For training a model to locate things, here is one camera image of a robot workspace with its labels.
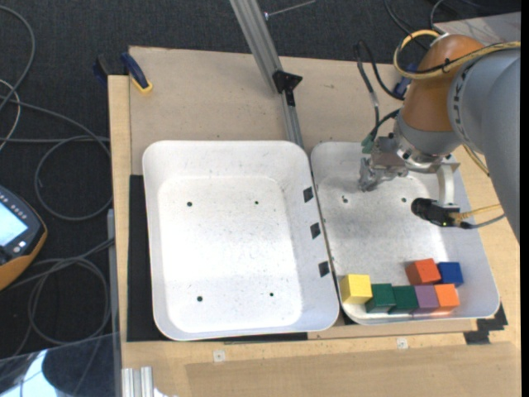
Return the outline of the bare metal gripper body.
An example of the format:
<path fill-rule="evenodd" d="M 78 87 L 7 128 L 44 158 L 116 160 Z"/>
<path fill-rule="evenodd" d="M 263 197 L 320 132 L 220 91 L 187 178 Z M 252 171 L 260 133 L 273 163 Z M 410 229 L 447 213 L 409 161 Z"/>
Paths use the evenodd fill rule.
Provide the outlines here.
<path fill-rule="evenodd" d="M 443 160 L 460 144 L 454 135 L 381 136 L 370 154 L 370 168 L 387 170 L 396 177 L 409 172 L 434 173 Z"/>

